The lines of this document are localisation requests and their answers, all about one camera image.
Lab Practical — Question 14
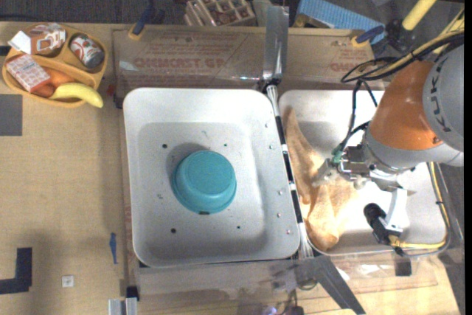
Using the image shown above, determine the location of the yellow banana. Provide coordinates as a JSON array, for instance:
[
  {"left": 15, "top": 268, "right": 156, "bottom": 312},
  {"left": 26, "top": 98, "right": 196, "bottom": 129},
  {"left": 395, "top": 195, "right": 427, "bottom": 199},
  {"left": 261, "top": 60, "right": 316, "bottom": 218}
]
[{"left": 48, "top": 82, "right": 105, "bottom": 109}]

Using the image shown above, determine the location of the black cylinder on white bracket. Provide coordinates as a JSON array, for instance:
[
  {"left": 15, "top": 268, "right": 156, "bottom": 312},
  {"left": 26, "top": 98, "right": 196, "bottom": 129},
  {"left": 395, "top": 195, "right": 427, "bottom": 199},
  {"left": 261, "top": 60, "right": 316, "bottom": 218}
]
[{"left": 363, "top": 180, "right": 417, "bottom": 246}]

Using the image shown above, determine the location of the orange divided plate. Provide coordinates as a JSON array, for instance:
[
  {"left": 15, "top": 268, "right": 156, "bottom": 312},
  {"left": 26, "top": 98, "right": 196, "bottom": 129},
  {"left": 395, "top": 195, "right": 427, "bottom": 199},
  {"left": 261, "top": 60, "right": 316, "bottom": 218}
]
[{"left": 1, "top": 22, "right": 109, "bottom": 109}]

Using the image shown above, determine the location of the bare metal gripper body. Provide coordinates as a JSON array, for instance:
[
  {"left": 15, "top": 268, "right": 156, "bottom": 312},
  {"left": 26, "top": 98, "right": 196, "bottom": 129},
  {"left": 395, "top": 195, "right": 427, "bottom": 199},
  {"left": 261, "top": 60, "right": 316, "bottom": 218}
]
[{"left": 336, "top": 145, "right": 374, "bottom": 184}]

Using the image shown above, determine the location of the orange cloth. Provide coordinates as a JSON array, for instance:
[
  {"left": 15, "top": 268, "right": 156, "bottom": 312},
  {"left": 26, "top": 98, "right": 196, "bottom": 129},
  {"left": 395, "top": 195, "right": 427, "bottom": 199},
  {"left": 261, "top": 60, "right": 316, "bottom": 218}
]
[{"left": 282, "top": 105, "right": 367, "bottom": 252}]

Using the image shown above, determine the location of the white plastic tray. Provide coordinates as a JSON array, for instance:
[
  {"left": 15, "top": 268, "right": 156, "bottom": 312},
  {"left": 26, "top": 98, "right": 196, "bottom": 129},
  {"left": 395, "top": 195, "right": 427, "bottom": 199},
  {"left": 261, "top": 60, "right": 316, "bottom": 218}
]
[
  {"left": 277, "top": 89, "right": 451, "bottom": 257},
  {"left": 122, "top": 87, "right": 302, "bottom": 269}
]

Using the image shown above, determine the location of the orange carrot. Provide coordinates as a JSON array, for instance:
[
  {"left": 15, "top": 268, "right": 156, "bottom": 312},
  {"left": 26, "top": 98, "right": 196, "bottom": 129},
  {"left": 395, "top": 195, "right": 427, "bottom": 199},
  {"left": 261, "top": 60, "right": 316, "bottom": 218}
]
[{"left": 32, "top": 68, "right": 77, "bottom": 98}]

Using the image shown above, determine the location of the teal bowl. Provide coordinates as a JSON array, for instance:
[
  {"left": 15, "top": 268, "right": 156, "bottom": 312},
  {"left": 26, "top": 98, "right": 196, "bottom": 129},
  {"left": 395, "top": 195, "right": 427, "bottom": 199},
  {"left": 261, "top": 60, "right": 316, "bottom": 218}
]
[{"left": 170, "top": 149, "right": 238, "bottom": 216}]

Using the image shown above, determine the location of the pink and white packet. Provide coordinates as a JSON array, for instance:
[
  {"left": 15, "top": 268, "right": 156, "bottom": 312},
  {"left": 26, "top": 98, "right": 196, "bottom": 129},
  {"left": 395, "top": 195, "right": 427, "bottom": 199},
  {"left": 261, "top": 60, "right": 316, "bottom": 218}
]
[{"left": 4, "top": 53, "right": 52, "bottom": 94}]

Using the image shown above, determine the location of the white and orange carton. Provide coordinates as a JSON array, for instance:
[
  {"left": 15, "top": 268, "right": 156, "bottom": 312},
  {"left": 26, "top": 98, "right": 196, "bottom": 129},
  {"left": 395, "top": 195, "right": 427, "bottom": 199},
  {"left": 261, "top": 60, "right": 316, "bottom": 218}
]
[{"left": 7, "top": 22, "right": 67, "bottom": 56}]

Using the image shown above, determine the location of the red and white can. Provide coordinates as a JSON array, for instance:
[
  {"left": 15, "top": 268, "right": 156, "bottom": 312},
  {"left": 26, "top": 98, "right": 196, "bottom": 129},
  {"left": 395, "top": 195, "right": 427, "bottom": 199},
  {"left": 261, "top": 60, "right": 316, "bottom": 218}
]
[{"left": 69, "top": 33, "right": 105, "bottom": 69}]

